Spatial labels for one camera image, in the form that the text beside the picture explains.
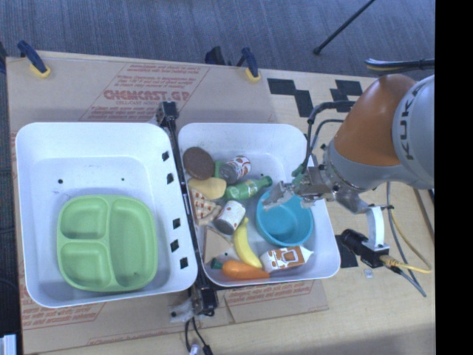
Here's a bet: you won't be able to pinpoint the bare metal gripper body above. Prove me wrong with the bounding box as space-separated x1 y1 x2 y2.
294 165 338 209

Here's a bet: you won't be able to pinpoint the blue bowl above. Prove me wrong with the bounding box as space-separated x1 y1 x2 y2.
255 189 314 248

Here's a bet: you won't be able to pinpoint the green plastic bottle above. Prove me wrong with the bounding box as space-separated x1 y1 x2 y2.
222 175 273 201

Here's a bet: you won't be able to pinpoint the white plastic tray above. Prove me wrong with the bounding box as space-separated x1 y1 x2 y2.
15 121 199 309
177 122 341 288

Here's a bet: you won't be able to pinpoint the orange and white can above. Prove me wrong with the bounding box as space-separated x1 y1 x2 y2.
218 155 253 185

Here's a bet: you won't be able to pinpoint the white can orange dots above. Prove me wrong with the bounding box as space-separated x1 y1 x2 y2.
214 200 247 236

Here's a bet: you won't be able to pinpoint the yellow banana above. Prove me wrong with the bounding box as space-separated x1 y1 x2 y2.
233 217 264 270

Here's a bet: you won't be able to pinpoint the orange and white carton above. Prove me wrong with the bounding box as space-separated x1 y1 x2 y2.
259 245 316 274

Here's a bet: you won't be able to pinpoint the yellow toy bread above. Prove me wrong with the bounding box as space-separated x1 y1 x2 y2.
187 176 228 200

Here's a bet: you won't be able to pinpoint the toy pizza slice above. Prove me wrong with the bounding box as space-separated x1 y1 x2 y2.
189 188 222 227

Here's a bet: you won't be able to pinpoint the tan toy sandwich triangle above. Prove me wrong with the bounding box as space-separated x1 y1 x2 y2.
203 226 237 266

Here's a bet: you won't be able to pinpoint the orange carrot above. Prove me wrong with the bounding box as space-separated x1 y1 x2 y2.
210 257 271 282

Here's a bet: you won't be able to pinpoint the brown round biscuit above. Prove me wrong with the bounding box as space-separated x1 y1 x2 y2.
182 146 216 181

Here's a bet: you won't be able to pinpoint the green divided plate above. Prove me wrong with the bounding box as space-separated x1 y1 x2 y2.
55 194 159 294

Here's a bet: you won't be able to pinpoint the brown cardboard board red print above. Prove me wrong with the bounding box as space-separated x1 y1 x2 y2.
4 50 330 355

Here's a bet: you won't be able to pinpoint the black cylinder on white bracket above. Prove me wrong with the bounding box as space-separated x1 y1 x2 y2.
340 205 391 269

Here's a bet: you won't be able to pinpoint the black block with wires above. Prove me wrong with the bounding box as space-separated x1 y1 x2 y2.
189 285 220 317
155 101 180 127

